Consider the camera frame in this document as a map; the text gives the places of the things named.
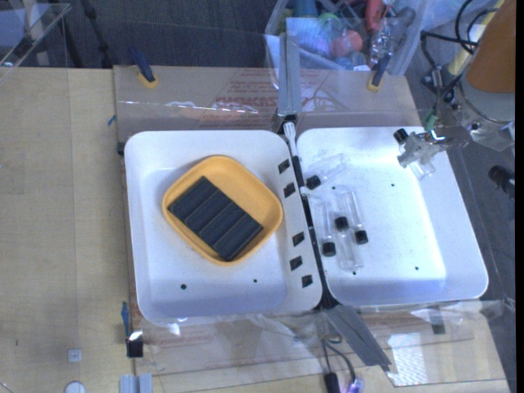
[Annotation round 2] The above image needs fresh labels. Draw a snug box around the black cylinder on white bracket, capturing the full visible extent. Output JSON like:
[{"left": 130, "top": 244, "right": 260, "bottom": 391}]
[{"left": 487, "top": 164, "right": 516, "bottom": 200}]

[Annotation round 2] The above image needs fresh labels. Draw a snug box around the white plastic tray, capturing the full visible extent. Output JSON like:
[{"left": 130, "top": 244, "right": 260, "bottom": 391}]
[
  {"left": 123, "top": 129, "right": 324, "bottom": 321},
  {"left": 295, "top": 126, "right": 490, "bottom": 308}
]

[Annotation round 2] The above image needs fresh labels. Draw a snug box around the thin black and white rod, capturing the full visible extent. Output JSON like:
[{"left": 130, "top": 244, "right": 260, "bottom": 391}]
[{"left": 282, "top": 121, "right": 331, "bottom": 307}]

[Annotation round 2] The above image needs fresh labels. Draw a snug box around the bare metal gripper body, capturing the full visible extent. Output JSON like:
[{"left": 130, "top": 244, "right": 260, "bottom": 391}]
[{"left": 432, "top": 103, "right": 516, "bottom": 152}]

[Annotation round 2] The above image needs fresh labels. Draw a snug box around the clear bottle with black cap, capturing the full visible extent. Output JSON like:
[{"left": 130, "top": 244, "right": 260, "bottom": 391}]
[
  {"left": 332, "top": 215, "right": 366, "bottom": 272},
  {"left": 393, "top": 128, "right": 436, "bottom": 180},
  {"left": 305, "top": 152, "right": 352, "bottom": 192},
  {"left": 345, "top": 189, "right": 370, "bottom": 246},
  {"left": 314, "top": 201, "right": 338, "bottom": 258}
]

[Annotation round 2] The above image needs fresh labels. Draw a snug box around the black ribbed rectangular block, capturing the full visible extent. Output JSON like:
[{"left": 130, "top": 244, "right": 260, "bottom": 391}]
[{"left": 166, "top": 175, "right": 264, "bottom": 263}]

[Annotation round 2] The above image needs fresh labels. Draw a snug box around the brown cardboard board, red print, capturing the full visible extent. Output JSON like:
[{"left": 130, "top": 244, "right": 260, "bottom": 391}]
[{"left": 112, "top": 64, "right": 511, "bottom": 388}]

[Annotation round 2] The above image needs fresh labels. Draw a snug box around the yellow plate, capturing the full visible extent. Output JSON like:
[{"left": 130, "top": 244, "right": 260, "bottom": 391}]
[{"left": 160, "top": 154, "right": 285, "bottom": 267}]

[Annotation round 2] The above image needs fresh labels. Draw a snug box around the clear plastic storage bin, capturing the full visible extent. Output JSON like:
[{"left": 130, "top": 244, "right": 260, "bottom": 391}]
[{"left": 264, "top": 0, "right": 436, "bottom": 76}]

